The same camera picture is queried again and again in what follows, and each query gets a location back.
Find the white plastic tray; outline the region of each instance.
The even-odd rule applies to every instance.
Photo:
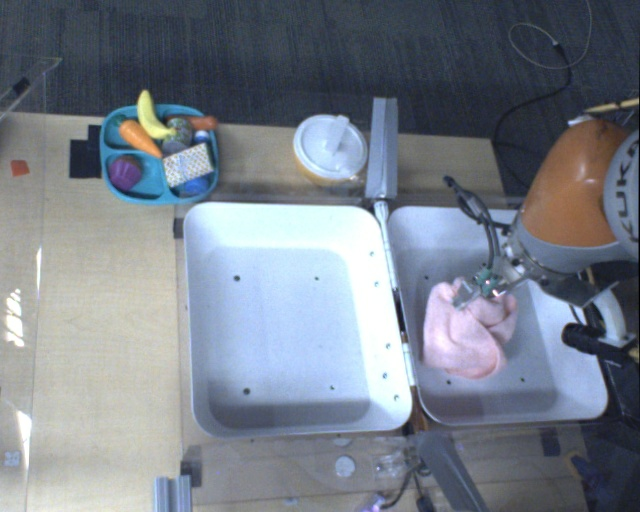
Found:
[[[382,237],[343,206],[204,203],[184,226],[193,413],[217,437],[400,427],[411,411]]]
[[[513,212],[493,211],[509,223]],[[431,287],[469,276],[486,261],[484,229],[458,209],[404,207],[390,218],[393,248],[414,359],[422,350],[422,325]],[[600,416],[607,389],[595,357],[565,346],[569,307],[526,283],[515,290],[519,316],[505,346],[507,366],[495,376],[467,380],[416,363],[424,409],[455,426],[582,420]]]

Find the clear plastic panel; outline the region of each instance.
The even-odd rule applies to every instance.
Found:
[[[45,181],[46,76],[0,54],[0,510],[26,505]]]

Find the pink towel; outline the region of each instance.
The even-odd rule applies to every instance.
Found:
[[[502,345],[516,327],[518,305],[513,295],[480,297],[458,311],[451,304],[461,278],[433,287],[424,321],[422,362],[451,375],[480,379],[506,364]]]

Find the blue divided tray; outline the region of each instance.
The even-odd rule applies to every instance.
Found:
[[[202,112],[181,105],[156,105],[158,119],[164,119],[170,115],[202,116]],[[111,112],[102,123],[100,130],[100,161],[102,163],[102,176],[113,194],[123,201],[137,204],[180,204],[194,203],[206,198],[218,183],[218,143],[214,132],[210,131],[211,141],[208,143],[213,160],[213,172],[204,176],[209,186],[201,194],[185,196],[182,187],[169,188],[162,166],[162,160],[155,158],[143,151],[132,148],[127,144],[116,126],[117,116],[124,115],[130,119],[137,119],[138,111],[135,105],[122,107]],[[142,179],[127,192],[118,190],[109,179],[109,165],[116,158],[124,155],[135,157],[140,163]]]

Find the white cup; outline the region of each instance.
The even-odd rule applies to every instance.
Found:
[[[334,186],[354,181],[367,163],[367,141],[345,116],[305,119],[293,137],[298,170],[311,182]]]

